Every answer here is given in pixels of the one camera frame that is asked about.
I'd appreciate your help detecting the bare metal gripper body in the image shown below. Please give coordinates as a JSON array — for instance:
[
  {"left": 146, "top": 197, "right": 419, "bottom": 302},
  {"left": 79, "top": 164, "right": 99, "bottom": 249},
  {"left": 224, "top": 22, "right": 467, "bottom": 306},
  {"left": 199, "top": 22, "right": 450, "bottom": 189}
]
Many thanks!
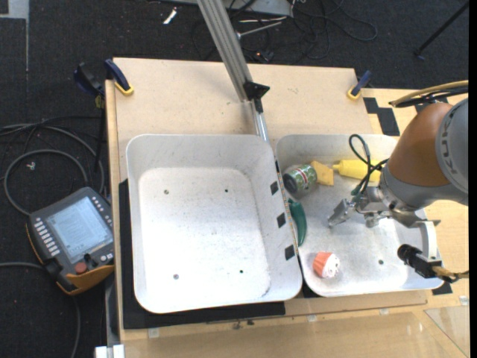
[{"left": 353, "top": 186, "right": 402, "bottom": 219}]

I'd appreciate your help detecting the white plastic tray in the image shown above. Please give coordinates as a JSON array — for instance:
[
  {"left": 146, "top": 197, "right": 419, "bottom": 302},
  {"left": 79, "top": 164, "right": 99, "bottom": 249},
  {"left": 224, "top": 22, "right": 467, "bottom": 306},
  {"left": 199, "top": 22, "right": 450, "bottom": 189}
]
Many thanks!
[
  {"left": 125, "top": 133, "right": 304, "bottom": 315},
  {"left": 275, "top": 133, "right": 446, "bottom": 298}
]

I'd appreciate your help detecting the yellow mustard bottle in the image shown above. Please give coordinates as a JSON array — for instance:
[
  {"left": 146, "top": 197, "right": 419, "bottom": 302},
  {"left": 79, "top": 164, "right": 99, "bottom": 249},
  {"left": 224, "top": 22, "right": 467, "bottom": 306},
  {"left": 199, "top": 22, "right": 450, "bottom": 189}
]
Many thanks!
[{"left": 332, "top": 158, "right": 383, "bottom": 183}]

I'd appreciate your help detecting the green chili pepper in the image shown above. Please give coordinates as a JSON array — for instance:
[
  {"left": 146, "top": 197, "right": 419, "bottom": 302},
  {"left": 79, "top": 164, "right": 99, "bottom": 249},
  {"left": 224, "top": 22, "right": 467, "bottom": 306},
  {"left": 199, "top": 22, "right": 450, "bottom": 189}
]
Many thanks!
[{"left": 287, "top": 198, "right": 309, "bottom": 248}]

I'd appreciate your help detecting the yellow cheese wedge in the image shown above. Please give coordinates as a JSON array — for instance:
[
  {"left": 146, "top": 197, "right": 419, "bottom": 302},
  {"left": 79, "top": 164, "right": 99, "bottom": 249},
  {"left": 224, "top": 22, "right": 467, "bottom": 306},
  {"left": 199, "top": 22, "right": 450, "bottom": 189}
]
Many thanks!
[{"left": 309, "top": 160, "right": 335, "bottom": 187}]

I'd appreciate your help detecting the green patterned can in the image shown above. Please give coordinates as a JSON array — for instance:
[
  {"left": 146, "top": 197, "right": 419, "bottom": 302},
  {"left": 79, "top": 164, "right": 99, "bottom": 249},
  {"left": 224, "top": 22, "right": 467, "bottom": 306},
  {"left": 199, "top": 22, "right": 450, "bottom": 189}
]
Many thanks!
[{"left": 282, "top": 163, "right": 319, "bottom": 200}]

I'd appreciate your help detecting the orange and white cupcake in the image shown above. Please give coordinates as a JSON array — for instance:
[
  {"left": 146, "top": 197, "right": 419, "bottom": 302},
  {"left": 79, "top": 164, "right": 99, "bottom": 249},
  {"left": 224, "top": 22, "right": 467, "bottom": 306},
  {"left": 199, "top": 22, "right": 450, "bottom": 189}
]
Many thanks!
[{"left": 312, "top": 251, "right": 341, "bottom": 280}]

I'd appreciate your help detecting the pale wood board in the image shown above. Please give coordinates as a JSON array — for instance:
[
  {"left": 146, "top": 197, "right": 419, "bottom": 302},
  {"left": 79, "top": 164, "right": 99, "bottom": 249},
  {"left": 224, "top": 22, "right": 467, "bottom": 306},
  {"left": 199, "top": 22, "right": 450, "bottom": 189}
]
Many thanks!
[{"left": 112, "top": 57, "right": 429, "bottom": 342}]

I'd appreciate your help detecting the black cylinder on white bracket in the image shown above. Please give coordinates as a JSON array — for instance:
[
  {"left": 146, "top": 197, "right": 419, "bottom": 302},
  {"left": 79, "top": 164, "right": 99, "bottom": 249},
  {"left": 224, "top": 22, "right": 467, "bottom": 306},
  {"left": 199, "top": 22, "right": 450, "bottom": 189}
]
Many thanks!
[{"left": 397, "top": 219, "right": 444, "bottom": 279}]

